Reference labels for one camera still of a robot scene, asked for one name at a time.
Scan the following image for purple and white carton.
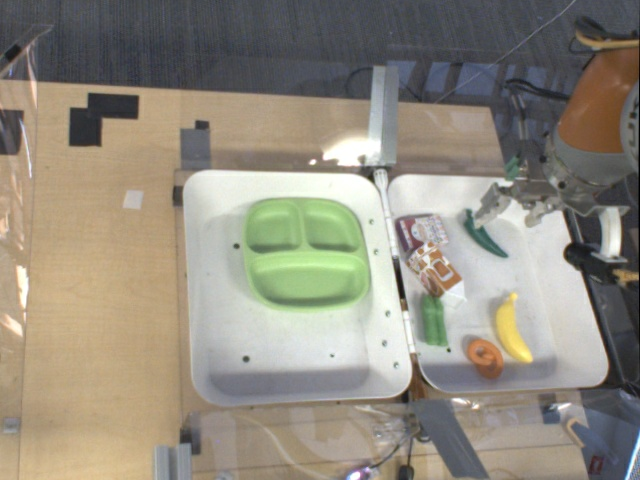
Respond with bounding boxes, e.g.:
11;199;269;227
394;213;451;252

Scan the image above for white plastic tray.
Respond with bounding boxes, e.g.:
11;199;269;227
387;173;611;396
181;169;414;409

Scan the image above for yellow banana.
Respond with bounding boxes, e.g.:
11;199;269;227
494;292;535;365

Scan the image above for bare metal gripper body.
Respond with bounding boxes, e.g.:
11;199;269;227
508;156;602;218

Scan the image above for dark green chili pepper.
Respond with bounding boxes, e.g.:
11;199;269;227
462;208;510;260

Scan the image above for black cylinder on white bracket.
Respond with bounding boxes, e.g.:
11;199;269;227
563;206;629;286

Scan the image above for brown and white carton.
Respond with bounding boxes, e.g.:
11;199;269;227
405;240;469;311

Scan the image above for green divided plate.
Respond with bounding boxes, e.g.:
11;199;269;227
242;196;372;314

